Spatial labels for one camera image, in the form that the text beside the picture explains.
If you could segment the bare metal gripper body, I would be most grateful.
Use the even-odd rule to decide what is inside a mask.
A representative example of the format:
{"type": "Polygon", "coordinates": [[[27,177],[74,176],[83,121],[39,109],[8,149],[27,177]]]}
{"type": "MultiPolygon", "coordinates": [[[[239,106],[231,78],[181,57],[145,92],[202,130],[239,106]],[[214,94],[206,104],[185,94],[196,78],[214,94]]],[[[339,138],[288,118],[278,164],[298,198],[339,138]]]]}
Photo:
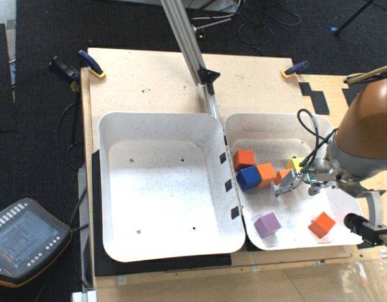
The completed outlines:
{"type": "Polygon", "coordinates": [[[303,181],[308,184],[308,194],[315,196],[324,188],[337,189],[337,174],[341,173],[336,159],[316,158],[301,168],[303,181]]]}

